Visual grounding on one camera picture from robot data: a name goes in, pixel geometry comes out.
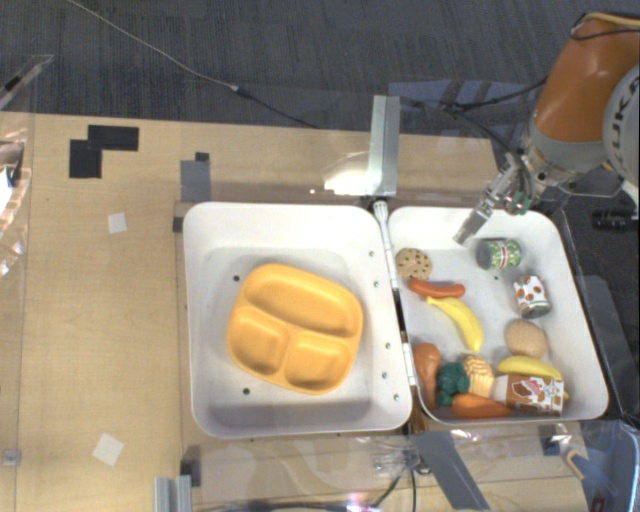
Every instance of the carrot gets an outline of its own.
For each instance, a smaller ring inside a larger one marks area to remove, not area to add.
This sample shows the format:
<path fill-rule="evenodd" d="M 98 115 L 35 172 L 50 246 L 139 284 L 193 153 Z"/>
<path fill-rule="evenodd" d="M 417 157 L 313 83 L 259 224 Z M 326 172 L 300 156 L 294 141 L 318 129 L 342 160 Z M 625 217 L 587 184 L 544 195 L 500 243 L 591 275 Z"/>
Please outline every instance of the carrot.
<path fill-rule="evenodd" d="M 445 297 L 458 298 L 462 297 L 465 292 L 465 288 L 461 284 L 439 286 L 415 277 L 409 279 L 409 290 L 422 297 L 433 297 L 434 299 L 443 299 Z"/>
<path fill-rule="evenodd" d="M 461 418 L 501 418 L 509 416 L 511 409 L 506 405 L 471 393 L 458 393 L 453 396 L 451 411 Z"/>
<path fill-rule="evenodd" d="M 438 408 L 436 402 L 436 376 L 440 366 L 440 351 L 433 343 L 420 343 L 413 347 L 413 362 L 424 385 L 427 409 Z"/>

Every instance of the green can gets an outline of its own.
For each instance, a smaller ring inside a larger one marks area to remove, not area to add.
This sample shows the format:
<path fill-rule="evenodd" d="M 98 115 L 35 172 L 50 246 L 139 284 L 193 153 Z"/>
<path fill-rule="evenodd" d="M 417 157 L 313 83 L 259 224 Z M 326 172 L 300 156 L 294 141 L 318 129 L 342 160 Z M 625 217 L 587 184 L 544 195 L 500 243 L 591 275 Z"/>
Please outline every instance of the green can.
<path fill-rule="evenodd" d="M 476 248 L 476 261 L 485 270 L 517 267 L 521 257 L 520 245 L 512 239 L 480 240 Z"/>

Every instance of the dark floor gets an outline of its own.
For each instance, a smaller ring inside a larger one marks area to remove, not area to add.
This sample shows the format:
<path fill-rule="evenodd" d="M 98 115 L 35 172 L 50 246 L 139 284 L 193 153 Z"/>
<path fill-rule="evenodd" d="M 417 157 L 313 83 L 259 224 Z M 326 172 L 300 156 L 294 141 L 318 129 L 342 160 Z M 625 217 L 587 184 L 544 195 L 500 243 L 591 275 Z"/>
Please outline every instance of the dark floor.
<path fill-rule="evenodd" d="M 533 83 L 582 13 L 640 14 L 637 0 L 77 1 L 226 85 L 194 76 L 69 0 L 3 0 L 2 54 L 54 56 L 39 79 L 38 112 L 302 126 L 229 88 L 238 85 L 304 123 L 345 130 L 369 129 L 376 93 L 429 92 L 439 80 Z M 13 71 L 0 67 L 0 79 Z M 480 119 L 513 139 L 534 99 Z M 415 112 L 402 117 L 403 132 L 446 128 Z M 637 369 L 637 228 L 590 224 L 594 209 L 620 200 L 574 198 L 554 218 L 569 224 L 561 232 L 578 250 L 576 272 L 599 275 L 611 289 Z"/>

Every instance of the orange plate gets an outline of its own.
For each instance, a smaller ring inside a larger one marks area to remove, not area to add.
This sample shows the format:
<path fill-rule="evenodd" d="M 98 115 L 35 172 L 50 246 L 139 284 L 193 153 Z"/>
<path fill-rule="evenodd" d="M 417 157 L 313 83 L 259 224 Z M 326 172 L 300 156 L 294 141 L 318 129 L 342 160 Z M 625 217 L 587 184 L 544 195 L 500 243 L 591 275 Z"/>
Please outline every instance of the orange plate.
<path fill-rule="evenodd" d="M 362 334 L 362 308 L 346 288 L 279 263 L 245 279 L 227 326 L 227 350 L 243 370 L 312 395 L 346 378 Z"/>

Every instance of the banana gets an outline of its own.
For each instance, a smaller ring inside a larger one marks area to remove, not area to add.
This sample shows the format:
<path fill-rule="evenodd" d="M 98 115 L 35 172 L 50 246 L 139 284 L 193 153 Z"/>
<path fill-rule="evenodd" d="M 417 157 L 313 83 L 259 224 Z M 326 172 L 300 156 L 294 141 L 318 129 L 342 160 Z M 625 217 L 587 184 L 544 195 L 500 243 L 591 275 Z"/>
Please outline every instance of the banana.
<path fill-rule="evenodd" d="M 465 344 L 476 353 L 482 346 L 482 326 L 473 311 L 459 299 L 446 297 L 444 299 L 426 298 L 427 304 L 432 304 L 446 313 L 460 328 Z"/>
<path fill-rule="evenodd" d="M 539 359 L 528 356 L 511 356 L 503 359 L 498 364 L 501 373 L 517 373 L 532 377 L 548 377 L 553 380 L 562 380 L 562 374 L 553 366 L 543 363 Z"/>

